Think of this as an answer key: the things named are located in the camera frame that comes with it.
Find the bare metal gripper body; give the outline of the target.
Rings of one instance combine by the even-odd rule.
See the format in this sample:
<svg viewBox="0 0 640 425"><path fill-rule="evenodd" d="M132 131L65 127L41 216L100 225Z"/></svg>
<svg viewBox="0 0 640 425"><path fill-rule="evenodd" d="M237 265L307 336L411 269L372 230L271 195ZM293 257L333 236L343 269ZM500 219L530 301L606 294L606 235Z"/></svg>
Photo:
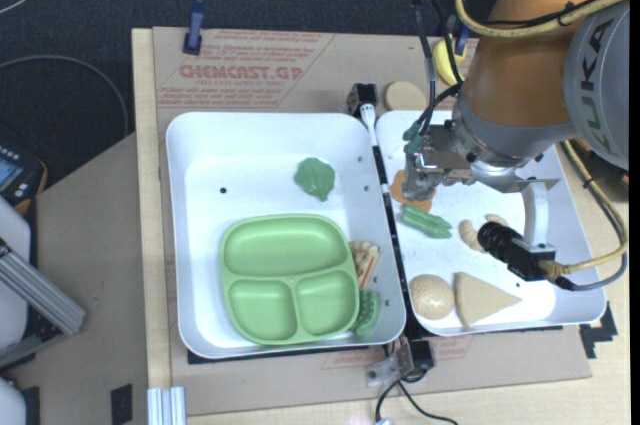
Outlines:
<svg viewBox="0 0 640 425"><path fill-rule="evenodd" d="M405 168L435 174L438 186L481 183L516 191L516 170L531 159L531 130L495 123L432 125L407 145Z"/></svg>

